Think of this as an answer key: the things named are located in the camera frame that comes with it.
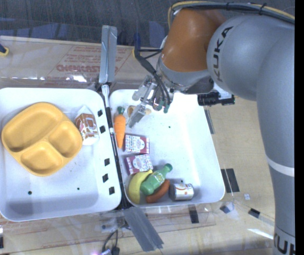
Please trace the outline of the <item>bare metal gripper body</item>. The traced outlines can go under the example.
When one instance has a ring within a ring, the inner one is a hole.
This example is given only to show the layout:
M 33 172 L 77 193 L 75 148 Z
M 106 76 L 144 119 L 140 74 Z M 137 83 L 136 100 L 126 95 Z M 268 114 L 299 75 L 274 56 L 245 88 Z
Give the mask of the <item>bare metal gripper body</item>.
M 176 92 L 187 90 L 185 74 L 155 74 L 148 75 L 142 87 L 145 93 L 140 100 L 150 105 L 156 111 L 167 111 Z

